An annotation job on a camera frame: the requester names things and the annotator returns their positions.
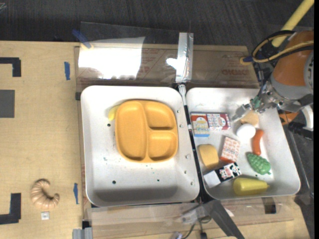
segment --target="small label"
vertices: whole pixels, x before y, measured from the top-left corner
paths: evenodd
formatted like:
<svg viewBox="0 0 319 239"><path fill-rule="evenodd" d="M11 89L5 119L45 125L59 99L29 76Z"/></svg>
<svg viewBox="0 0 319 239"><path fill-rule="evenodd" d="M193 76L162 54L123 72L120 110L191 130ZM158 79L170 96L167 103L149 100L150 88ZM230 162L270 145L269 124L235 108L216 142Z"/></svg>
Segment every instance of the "small label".
<svg viewBox="0 0 319 239"><path fill-rule="evenodd" d="M41 219L44 220L49 220L50 219L50 212L42 212L41 213Z"/></svg>

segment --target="orange toy vegetable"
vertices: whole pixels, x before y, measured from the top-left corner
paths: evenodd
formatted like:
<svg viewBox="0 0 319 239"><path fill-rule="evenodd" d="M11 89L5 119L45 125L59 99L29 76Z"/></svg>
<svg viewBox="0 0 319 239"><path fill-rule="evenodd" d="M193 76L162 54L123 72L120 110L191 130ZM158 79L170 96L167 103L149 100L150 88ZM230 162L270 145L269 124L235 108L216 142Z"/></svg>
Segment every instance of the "orange toy vegetable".
<svg viewBox="0 0 319 239"><path fill-rule="evenodd" d="M258 129L256 130L256 134L253 137L253 153L258 156L261 154L260 140L263 135L264 135L264 131L261 129Z"/></svg>

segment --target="blue tape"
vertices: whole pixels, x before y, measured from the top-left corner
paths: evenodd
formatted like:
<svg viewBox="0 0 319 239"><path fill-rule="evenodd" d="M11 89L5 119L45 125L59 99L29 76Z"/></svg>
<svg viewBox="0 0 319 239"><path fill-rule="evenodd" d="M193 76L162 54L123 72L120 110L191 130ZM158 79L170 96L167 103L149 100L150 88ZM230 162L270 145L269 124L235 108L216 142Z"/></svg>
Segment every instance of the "blue tape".
<svg viewBox="0 0 319 239"><path fill-rule="evenodd" d="M88 49L91 48L91 45L89 43L88 38L86 38L86 36L84 34L82 34L80 31L74 29L72 30L72 34L79 39L80 42L82 42L85 47L87 47Z"/></svg>
<svg viewBox="0 0 319 239"><path fill-rule="evenodd" d="M77 183L74 183L73 193L74 193L74 197L75 197L75 203L78 205L79 198L78 198L78 184Z"/></svg>
<svg viewBox="0 0 319 239"><path fill-rule="evenodd" d="M252 56L245 57L245 58L243 59L243 61L244 61L244 62L254 62L254 60L253 60L253 57L252 57Z"/></svg>
<svg viewBox="0 0 319 239"><path fill-rule="evenodd" d="M65 78L67 81L71 80L70 79L70 63L64 62L64 73L65 73Z"/></svg>

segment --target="wooden table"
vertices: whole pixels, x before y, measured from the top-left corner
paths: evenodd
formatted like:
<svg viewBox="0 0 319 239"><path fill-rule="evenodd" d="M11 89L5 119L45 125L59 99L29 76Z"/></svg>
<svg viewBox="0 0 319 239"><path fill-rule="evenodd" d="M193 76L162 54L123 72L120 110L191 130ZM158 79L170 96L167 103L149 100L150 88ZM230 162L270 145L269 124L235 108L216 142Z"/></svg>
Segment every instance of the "wooden table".
<svg viewBox="0 0 319 239"><path fill-rule="evenodd" d="M72 238L81 228L83 199L77 101L75 100L74 47L78 43L0 41L0 57L18 57L22 76L12 77L12 66L0 64L0 89L15 90L15 116L0 118L0 214L9 212L10 194L21 193L19 223L0 225L0 238ZM64 62L70 63L66 80ZM48 179L48 193L60 195L49 220L30 199L33 183ZM73 187L78 184L79 204ZM298 205L294 220L240 226L246 238L308 238ZM208 230L208 238L225 236ZM145 239L170 238L171 235ZM189 238L199 238L193 233Z"/></svg>

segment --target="yellow pole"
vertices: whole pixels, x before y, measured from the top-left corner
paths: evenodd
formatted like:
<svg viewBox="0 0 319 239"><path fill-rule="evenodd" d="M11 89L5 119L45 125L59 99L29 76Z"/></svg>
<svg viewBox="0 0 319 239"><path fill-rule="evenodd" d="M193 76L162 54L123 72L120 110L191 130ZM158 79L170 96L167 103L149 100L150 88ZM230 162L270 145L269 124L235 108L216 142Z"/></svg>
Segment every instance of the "yellow pole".
<svg viewBox="0 0 319 239"><path fill-rule="evenodd" d="M293 15L291 15L290 19L286 22L286 24L282 27L281 30L293 30L299 21L305 16L307 11L313 6L315 0L303 0L300 6L296 9ZM279 47L280 44L286 39L286 37L279 37L273 40L272 45L275 47Z"/></svg>

